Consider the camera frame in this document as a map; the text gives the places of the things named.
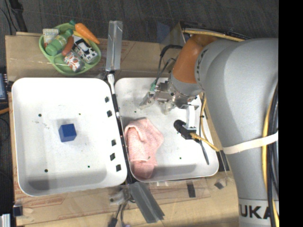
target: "yellow banana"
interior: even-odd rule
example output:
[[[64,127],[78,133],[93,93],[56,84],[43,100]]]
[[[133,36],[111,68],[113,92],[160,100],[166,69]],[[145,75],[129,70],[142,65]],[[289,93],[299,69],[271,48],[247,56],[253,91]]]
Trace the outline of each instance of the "yellow banana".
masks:
[[[88,43],[89,46],[90,46],[90,41],[89,41],[89,39],[84,38],[84,37],[83,37],[81,34],[79,34],[76,30],[73,30],[73,32],[74,32],[74,35],[75,35],[75,36],[81,37],[81,38],[84,39],[85,42]]]

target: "green basket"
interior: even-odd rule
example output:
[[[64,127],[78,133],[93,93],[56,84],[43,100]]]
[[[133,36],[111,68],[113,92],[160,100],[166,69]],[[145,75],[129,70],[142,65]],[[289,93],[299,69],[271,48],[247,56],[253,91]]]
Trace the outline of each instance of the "green basket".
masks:
[[[55,28],[59,29],[60,34],[65,33],[65,31],[69,28],[72,30],[75,30],[75,27],[73,25],[70,25],[69,23],[58,25]],[[44,48],[43,35],[40,36],[40,38],[39,38],[39,47],[40,47],[40,50],[42,51],[42,53],[44,54],[44,56],[49,60],[49,62],[56,68],[56,70],[58,72],[60,72],[61,74],[65,75],[65,76],[73,77],[73,76],[80,75],[80,74],[88,71],[89,69],[93,68],[101,60],[101,51],[100,51],[99,47],[93,41],[90,40],[89,42],[90,42],[90,46],[97,52],[98,56],[94,60],[94,63],[91,63],[91,64],[88,64],[87,62],[82,60],[85,64],[85,67],[82,70],[77,71],[77,72],[74,72],[64,62],[64,56],[61,53],[59,53],[55,56],[51,56],[48,53],[46,53],[45,48]]]

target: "white tape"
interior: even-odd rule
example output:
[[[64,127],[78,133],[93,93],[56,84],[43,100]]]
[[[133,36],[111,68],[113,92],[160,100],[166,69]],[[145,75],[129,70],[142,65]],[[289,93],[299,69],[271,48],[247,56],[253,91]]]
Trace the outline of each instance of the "white tape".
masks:
[[[269,135],[269,136],[266,136],[263,138],[246,141],[244,143],[237,144],[234,146],[224,147],[223,151],[226,155],[231,155],[231,154],[239,153],[239,152],[247,150],[247,149],[253,149],[253,148],[269,145],[279,139],[278,133],[279,133],[279,131],[277,131],[275,134],[272,134],[272,135]]]

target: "blue block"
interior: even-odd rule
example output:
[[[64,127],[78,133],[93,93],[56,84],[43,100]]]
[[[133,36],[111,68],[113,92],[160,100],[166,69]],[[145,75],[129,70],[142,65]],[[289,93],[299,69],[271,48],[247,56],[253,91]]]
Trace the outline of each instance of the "blue block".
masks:
[[[74,140],[77,136],[75,125],[73,123],[61,125],[59,135],[61,142]]]

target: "pink cloth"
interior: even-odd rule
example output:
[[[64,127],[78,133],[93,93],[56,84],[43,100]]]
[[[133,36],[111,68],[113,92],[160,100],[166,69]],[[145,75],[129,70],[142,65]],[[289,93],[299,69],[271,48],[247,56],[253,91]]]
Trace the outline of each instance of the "pink cloth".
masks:
[[[130,122],[124,135],[134,176],[150,178],[157,165],[156,151],[164,141],[162,133],[144,118]]]

